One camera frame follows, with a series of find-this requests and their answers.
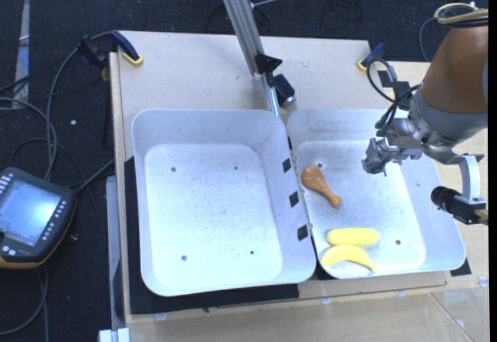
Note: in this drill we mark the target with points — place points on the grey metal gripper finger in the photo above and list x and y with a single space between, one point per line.
368 162
382 166

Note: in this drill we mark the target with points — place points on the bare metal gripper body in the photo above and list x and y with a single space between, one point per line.
404 146

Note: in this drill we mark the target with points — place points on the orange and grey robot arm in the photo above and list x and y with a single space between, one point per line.
458 76

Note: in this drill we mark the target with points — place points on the white plastic tray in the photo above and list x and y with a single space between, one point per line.
217 208
372 208

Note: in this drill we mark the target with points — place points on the brown toy chicken drumstick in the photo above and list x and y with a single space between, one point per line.
315 179

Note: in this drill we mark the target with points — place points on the yellow toy corn cob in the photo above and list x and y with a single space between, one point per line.
352 236

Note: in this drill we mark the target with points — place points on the yellow banana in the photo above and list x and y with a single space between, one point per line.
345 254

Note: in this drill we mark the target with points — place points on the pale wood board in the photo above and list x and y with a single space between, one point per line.
194 76

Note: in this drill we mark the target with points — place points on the black cylinder on white bracket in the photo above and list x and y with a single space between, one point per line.
466 196

